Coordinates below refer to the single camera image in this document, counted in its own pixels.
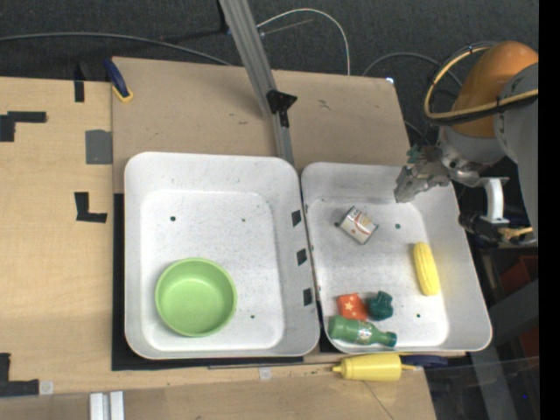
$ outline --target yellow clip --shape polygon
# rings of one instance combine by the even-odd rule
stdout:
[[[122,96],[115,86],[113,86],[111,89],[113,90],[113,93],[116,95],[116,97],[119,100],[121,100],[121,102],[130,102],[134,97],[134,94],[130,90],[129,90],[129,96]]]

